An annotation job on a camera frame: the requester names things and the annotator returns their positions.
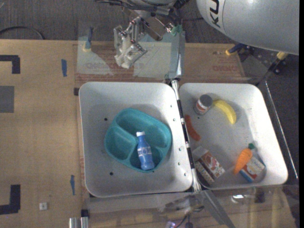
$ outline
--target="toy banana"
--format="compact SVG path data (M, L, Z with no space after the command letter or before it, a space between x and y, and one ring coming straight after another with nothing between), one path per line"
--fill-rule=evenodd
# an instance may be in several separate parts
M214 101L213 104L226 114L231 124L236 123L237 114L234 111L234 109L231 107L231 105L229 105L226 101L223 100Z

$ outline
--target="toy carrot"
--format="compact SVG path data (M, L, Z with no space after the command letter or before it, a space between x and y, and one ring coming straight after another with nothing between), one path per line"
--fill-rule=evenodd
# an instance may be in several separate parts
M191 117L189 115L185 115L185 122L187 125L187 130L192 139L195 141L199 141L201 139L201 136L195 131L195 129L192 126Z
M250 161L253 156L252 149L254 148L255 146L253 144L249 144L248 148L242 150L242 152L238 156L236 166L233 170L233 174L239 173L239 171Z

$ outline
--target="plastic bin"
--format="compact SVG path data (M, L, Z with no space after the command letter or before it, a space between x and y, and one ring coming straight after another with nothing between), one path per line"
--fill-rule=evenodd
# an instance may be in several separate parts
M174 90L162 83L89 82L79 90L84 143L85 185L96 197L182 192L192 174ZM105 134L119 112L140 110L166 124L172 144L163 162L149 173L126 167L105 150ZM119 158L128 158L121 152Z
M280 185L287 181L286 164L260 90L250 84L183 84L179 90L184 114L191 116L194 129L201 135L199 142L190 139L191 149L200 145L208 149L224 167L225 173L209 189L237 189L266 185ZM195 102L202 94L213 100L227 101L236 111L237 121L230 124L225 114L212 106L204 115L194 112ZM266 165L265 177L249 183L234 175L233 169L242 149L254 143Z

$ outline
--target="juice box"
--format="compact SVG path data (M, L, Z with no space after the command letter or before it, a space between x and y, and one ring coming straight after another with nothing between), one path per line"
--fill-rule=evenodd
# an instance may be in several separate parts
M218 160L210 153L209 150L199 146L194 150L196 169L201 172L201 175L210 184L211 179L215 180L220 177L224 172L224 168Z
M198 172L198 175L202 176L202 178L209 184L211 185L214 183L213 178L209 175L209 173L206 171L206 169L201 165L200 162L196 161L194 162L195 168Z
M249 182L253 182L265 169L265 165L256 157L252 156L250 161L240 170L239 173Z

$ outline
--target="metal rod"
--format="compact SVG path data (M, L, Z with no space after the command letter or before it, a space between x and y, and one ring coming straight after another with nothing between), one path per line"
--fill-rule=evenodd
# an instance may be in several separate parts
M193 191L198 192L198 191L201 191L202 188L201 188L201 185L198 181L198 176L197 176L197 173L196 173L194 160L193 160L193 156L192 156L192 152L191 152L191 148L190 148L190 141L189 141L187 126L186 126L186 122L185 122L183 112L182 112L182 107L181 107L178 80L176 80L176 79L172 80L171 85L172 85L172 88L175 92L175 97L176 97L176 101L177 101L177 105L178 105L179 113L180 113L180 121L181 121L181 125L182 125L183 132L184 132L184 137L185 137L185 142L186 142L186 147L187 147L187 152L188 152L188 158L189 158L189 162L190 162L190 166L191 166L191 172L192 172L192 176L193 176L193 183L192 183Z
M81 217L80 221L81 221L81 228L89 228L88 217Z

